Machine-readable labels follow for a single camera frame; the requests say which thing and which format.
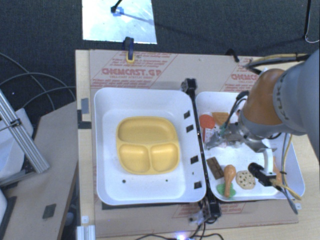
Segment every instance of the black and yellow clamp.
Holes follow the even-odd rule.
[[[127,36],[122,43],[122,50],[126,51],[127,63],[135,62],[134,41],[133,38]]]

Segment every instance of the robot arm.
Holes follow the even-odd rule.
[[[286,71],[261,74],[240,113],[252,136],[307,134],[319,160],[319,49]]]

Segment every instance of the black carpet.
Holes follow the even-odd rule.
[[[238,55],[312,53],[319,43],[303,38],[308,0],[152,0],[157,45],[137,51]],[[320,0],[312,0],[310,40],[319,38]],[[82,0],[0,0],[0,52],[30,72],[53,75],[75,85],[75,50],[120,50],[121,43],[82,39]],[[0,57],[0,83],[23,73]],[[48,90],[61,87],[44,76]],[[15,109],[42,92],[29,76],[0,86]],[[66,90],[51,94],[59,108],[73,99]],[[43,95],[26,106],[33,124],[52,110]]]

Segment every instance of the yellow plate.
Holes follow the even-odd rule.
[[[122,120],[116,129],[116,148],[122,167],[132,174],[168,173],[180,161],[176,129],[163,117],[135,116]]]

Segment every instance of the toy chicken drumstick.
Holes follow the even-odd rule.
[[[230,196],[231,182],[236,176],[236,168],[233,165],[229,164],[224,168],[223,174],[225,184],[224,196],[228,198]]]

